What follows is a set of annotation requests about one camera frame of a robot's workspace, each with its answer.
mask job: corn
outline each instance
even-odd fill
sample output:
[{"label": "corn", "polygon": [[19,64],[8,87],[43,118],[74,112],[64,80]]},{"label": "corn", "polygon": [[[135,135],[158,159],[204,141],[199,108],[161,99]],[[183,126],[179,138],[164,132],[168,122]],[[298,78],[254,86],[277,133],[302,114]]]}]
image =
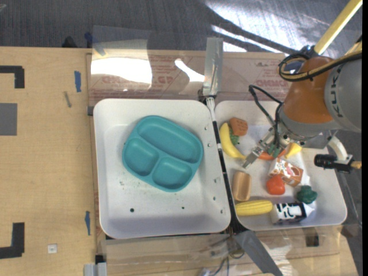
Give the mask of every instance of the corn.
[{"label": "corn", "polygon": [[238,216],[255,216],[257,214],[269,213],[273,204],[269,200],[253,200],[241,202],[235,205],[235,211]]}]

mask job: yellow banana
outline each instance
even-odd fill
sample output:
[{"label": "yellow banana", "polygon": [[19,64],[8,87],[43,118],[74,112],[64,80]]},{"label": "yellow banana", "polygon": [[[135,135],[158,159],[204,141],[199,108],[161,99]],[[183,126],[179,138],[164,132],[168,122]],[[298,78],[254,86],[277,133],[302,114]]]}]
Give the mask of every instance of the yellow banana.
[{"label": "yellow banana", "polygon": [[223,150],[232,158],[245,159],[246,157],[232,144],[230,139],[230,127],[227,122],[223,123],[220,128],[220,139]]}]

